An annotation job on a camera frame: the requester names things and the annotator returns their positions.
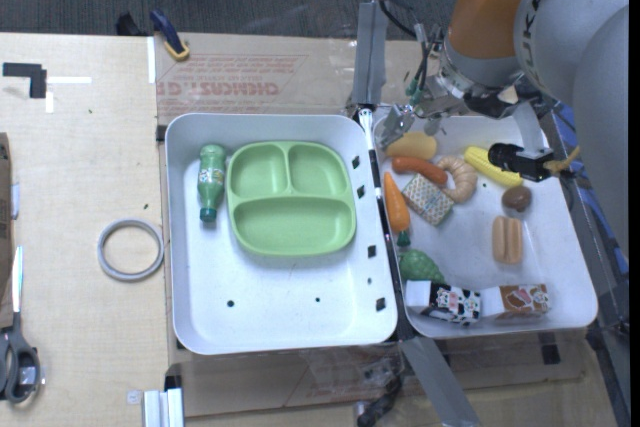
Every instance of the scissors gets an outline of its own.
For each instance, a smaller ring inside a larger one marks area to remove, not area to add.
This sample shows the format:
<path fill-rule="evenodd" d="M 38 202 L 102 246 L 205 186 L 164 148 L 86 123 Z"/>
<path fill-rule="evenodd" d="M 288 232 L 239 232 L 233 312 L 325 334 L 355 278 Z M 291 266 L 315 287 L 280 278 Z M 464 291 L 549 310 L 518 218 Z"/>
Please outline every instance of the scissors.
<path fill-rule="evenodd" d="M 22 295 L 22 246 L 16 248 L 11 274 L 13 325 L 0 330 L 0 398 L 13 404 L 26 400 L 36 391 L 40 380 L 40 360 L 35 349 L 21 333 L 20 298 Z M 11 355 L 7 371 L 7 356 Z"/>

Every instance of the small carton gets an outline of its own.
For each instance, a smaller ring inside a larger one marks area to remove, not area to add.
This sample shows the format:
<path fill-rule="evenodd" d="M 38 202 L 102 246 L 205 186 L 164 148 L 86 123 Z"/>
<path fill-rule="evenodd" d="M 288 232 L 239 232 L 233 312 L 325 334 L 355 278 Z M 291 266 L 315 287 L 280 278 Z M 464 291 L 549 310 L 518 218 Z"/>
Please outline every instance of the small carton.
<path fill-rule="evenodd" d="M 535 318 L 551 309 L 545 284 L 501 285 L 482 290 L 480 294 L 484 319 Z"/>
<path fill-rule="evenodd" d="M 453 208 L 453 200 L 420 174 L 411 179 L 402 195 L 407 205 L 433 226 L 444 221 Z"/>
<path fill-rule="evenodd" d="M 420 315 L 465 327 L 480 319 L 481 302 L 478 292 L 443 283 L 407 281 L 405 304 Z"/>

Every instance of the green bottle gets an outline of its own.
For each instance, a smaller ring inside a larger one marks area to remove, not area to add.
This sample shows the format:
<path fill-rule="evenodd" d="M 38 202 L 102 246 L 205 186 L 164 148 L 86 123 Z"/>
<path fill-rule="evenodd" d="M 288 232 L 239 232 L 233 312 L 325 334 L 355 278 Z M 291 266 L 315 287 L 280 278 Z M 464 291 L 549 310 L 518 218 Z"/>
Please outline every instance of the green bottle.
<path fill-rule="evenodd" d="M 216 213 L 224 192 L 225 160 L 227 154 L 217 144 L 208 144 L 200 150 L 198 195 L 202 202 L 200 219 L 205 223 L 216 220 Z"/>

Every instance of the toy carrot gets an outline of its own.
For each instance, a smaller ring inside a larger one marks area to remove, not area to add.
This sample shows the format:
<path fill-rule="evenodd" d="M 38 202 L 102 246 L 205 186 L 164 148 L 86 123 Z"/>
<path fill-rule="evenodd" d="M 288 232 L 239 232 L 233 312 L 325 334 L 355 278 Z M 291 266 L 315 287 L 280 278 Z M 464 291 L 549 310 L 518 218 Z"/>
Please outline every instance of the toy carrot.
<path fill-rule="evenodd" d="M 384 202 L 387 205 L 387 215 L 389 216 L 391 229 L 398 234 L 398 245 L 408 246 L 411 244 L 407 233 L 411 223 L 411 216 L 402 192 L 400 192 L 391 173 L 388 171 L 384 174 Z"/>

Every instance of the green vegetable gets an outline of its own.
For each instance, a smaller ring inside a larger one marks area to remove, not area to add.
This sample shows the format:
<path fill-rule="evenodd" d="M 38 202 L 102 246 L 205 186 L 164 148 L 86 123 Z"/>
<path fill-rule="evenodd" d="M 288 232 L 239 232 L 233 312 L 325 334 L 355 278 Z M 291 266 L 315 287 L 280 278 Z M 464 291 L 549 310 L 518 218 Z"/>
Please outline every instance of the green vegetable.
<path fill-rule="evenodd" d="M 399 266 L 402 279 L 446 283 L 436 263 L 426 253 L 417 249 L 401 253 Z"/>

